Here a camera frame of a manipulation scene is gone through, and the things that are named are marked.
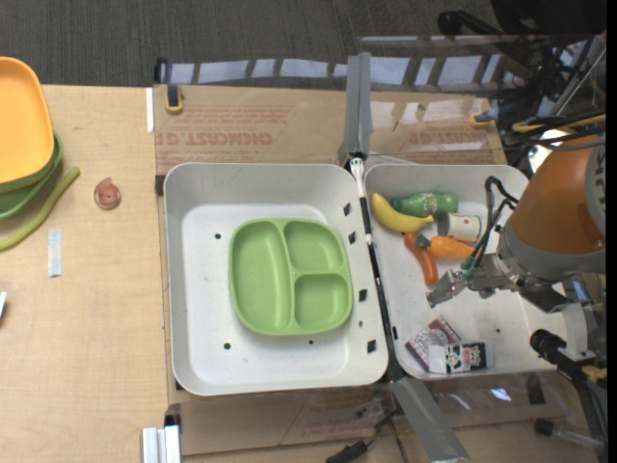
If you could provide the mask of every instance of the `toy banana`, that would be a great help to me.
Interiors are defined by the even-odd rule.
[[[398,212],[389,204],[388,199],[378,192],[370,195],[370,209],[377,221],[395,232],[417,232],[427,223],[435,221],[430,215],[418,218]]]

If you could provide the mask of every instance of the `white label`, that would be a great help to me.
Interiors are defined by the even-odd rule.
[[[62,231],[52,228],[47,231],[47,278],[62,274]]]
[[[7,301],[7,292],[0,291],[0,317],[2,317],[2,312],[4,311],[4,304]]]

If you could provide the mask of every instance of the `green bowl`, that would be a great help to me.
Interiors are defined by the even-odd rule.
[[[342,325],[353,306],[340,238],[323,223],[264,218],[241,225],[229,243],[233,307],[262,335],[311,335]]]
[[[62,139],[57,132],[54,132],[54,151],[52,154],[53,163],[50,170],[42,179],[33,185],[21,187],[20,189],[12,190],[0,194],[0,220],[14,216],[19,212],[28,202],[39,193],[42,187],[49,181],[54,174],[60,161],[62,160],[64,152],[64,145]]]
[[[30,187],[34,185],[35,183],[37,183],[38,181],[43,180],[47,176],[47,174],[53,171],[53,166],[54,166],[54,152],[51,153],[49,160],[44,164],[44,166],[40,170],[37,170],[36,172],[34,172],[33,174],[27,177],[17,178],[15,180],[0,183],[0,196],[8,192],[19,190],[21,188]]]

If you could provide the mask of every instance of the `yellow bowl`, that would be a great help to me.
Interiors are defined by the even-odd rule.
[[[53,165],[54,133],[37,75],[0,57],[0,193],[32,185]]]

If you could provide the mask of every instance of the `metal bracket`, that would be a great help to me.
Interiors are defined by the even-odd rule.
[[[442,410],[418,379],[403,378],[392,385],[396,400],[434,463],[454,463],[469,459]]]
[[[369,138],[373,131],[370,111],[370,53],[349,57],[345,104],[345,152],[368,154]]]
[[[147,427],[141,437],[142,463],[181,463],[180,426]]]

